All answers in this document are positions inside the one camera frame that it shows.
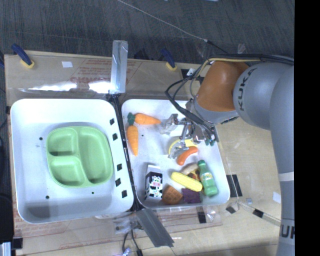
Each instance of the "toy milk carton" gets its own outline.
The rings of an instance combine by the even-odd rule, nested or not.
[[[148,165],[145,175],[144,200],[160,201],[162,199],[163,175],[160,167]]]

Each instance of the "green bottle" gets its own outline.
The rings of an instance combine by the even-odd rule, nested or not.
[[[212,173],[208,170],[206,162],[204,160],[198,161],[200,168],[200,180],[204,188],[204,194],[208,197],[212,197],[218,193],[216,181],[212,176]]]

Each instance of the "toy carrot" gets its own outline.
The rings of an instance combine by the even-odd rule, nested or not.
[[[138,155],[138,145],[139,145],[139,133],[138,128],[134,126],[135,116],[132,113],[128,114],[129,126],[126,130],[126,136],[132,152],[135,156]]]
[[[134,115],[135,119],[134,121],[139,125],[157,125],[161,124],[161,121],[153,116],[143,114],[143,113],[137,113]]]

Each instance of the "green bottle label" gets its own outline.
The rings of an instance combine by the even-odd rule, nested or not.
[[[212,176],[212,174],[210,172],[206,172],[204,174],[201,175],[200,179],[202,182],[207,181],[207,180],[211,180],[214,177]]]

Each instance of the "green plastic tray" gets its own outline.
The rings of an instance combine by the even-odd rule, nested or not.
[[[91,126],[51,131],[46,156],[53,180],[63,187],[84,188],[108,181],[114,172],[107,137]]]

